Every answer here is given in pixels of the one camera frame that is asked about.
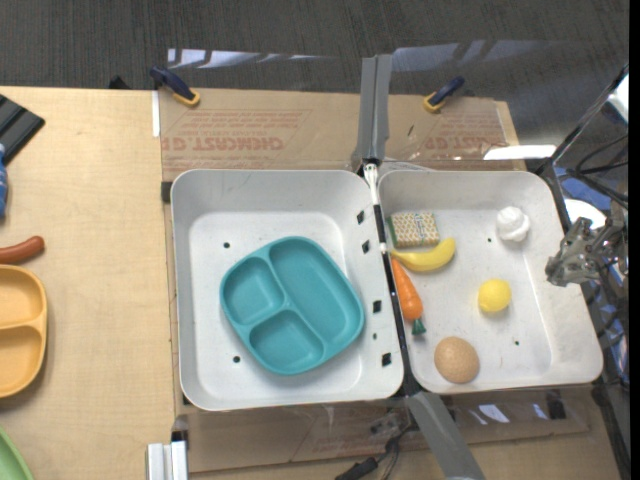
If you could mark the black ribbed panel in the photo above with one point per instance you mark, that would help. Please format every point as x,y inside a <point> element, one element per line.
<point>17,125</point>

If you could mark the brown egg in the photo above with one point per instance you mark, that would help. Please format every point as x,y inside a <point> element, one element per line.
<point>456,360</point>

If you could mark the brown sausage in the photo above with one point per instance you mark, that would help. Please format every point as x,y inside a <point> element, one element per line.
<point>22,250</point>

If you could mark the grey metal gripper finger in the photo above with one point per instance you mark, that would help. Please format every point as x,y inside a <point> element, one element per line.
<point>576,233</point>
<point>559,270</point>

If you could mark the teal divided plate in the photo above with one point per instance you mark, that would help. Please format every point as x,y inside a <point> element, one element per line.
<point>305,278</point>

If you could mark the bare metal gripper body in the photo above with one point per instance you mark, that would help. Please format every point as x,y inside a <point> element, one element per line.
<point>602,248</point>

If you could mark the brown cardboard board red print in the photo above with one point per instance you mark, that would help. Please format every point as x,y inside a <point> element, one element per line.
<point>240,118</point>

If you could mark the yellow lemon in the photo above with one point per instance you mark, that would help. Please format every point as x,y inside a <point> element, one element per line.
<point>494,296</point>

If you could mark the green plate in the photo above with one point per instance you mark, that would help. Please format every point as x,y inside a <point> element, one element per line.
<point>11,460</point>

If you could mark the orange divided plate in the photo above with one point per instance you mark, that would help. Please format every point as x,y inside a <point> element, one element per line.
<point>20,358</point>

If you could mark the blue bottle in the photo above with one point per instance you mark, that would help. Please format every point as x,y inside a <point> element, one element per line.
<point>2,183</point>

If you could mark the orange carrot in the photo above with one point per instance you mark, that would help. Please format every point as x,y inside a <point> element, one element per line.
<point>407,295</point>

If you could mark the yellow banana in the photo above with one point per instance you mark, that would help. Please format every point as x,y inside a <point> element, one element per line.
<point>430,260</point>

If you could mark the white garlic bulb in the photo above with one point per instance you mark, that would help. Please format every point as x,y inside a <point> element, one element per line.
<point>512,224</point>

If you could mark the white plastic tray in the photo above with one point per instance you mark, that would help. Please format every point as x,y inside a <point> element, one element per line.
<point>200,198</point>
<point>540,318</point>

